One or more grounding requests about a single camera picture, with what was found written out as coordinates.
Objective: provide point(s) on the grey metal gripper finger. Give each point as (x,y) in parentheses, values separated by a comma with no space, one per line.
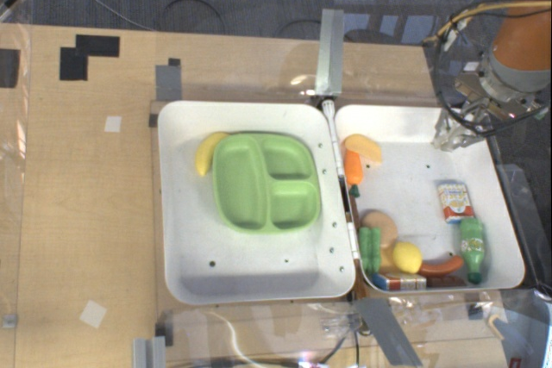
(443,133)
(463,139)

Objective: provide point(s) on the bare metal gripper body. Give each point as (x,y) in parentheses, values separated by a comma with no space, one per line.
(496,99)

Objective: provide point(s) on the white and red carton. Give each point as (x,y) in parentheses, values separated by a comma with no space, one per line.
(455,200)

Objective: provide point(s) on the white plastic tray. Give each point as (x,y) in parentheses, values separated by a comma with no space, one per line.
(409,194)
(259,263)

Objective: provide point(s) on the pale orange fruit slice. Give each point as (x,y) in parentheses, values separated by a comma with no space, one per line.
(366,148)

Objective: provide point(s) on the orange carrot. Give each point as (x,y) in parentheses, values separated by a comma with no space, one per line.
(353,170)

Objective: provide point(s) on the green bottle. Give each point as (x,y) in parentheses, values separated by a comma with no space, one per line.
(472,245)

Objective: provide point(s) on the tan round bread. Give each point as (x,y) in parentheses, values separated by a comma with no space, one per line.
(381,226)

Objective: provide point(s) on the yellow lemon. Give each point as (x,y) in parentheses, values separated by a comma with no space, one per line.
(407,257)

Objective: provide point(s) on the orange-red sausage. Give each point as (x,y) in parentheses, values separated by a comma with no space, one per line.
(440,267)

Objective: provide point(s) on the green beans bundle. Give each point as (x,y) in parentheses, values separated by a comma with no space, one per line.
(370,250)

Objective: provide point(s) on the blue and red packet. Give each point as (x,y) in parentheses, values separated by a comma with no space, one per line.
(399,282)

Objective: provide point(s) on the green divided plate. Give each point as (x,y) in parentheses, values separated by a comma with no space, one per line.
(241,185)

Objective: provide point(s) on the pale wood board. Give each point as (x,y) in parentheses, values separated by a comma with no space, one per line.
(241,69)

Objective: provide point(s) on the yellow banana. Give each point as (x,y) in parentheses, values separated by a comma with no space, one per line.
(203,155)

